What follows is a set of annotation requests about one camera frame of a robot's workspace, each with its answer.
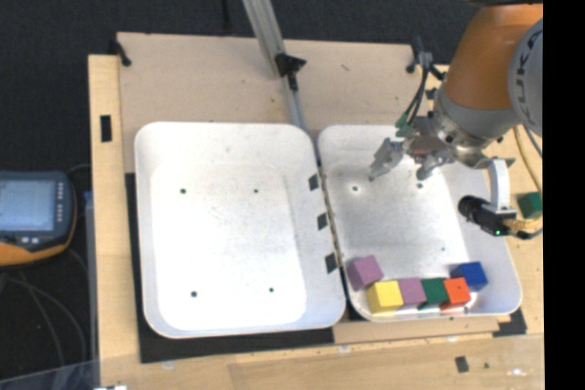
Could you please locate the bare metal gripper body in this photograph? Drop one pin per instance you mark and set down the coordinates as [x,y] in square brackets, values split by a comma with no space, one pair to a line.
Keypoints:
[450,146]

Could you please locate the orange cube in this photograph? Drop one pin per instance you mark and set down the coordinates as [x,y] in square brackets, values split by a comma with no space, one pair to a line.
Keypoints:
[457,290]

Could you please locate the purple cube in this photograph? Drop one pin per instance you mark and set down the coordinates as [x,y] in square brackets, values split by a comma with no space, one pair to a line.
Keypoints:
[412,291]
[364,271]

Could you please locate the blue cube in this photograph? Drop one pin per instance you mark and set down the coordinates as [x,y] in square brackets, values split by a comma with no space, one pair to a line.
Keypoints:
[471,274]

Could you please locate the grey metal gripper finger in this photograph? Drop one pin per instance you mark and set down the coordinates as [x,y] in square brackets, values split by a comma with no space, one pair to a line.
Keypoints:
[429,166]
[386,157]

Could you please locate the pale brown flat board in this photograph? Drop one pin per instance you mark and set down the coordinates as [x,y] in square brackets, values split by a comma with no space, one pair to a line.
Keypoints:
[205,77]

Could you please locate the black cylinder on white bracket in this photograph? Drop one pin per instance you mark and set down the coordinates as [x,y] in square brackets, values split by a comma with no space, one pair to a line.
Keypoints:
[486,214]

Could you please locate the white plastic tray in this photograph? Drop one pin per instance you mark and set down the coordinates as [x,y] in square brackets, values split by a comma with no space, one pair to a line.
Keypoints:
[402,224]
[228,233]

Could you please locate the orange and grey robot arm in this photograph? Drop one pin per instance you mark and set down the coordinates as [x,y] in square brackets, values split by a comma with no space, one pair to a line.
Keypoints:
[489,55]

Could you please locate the green cube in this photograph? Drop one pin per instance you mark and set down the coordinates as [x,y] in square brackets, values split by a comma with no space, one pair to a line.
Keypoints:
[435,290]
[530,204]

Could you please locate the yellow cube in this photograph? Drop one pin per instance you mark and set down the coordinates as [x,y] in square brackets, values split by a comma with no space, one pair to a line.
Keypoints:
[385,296]

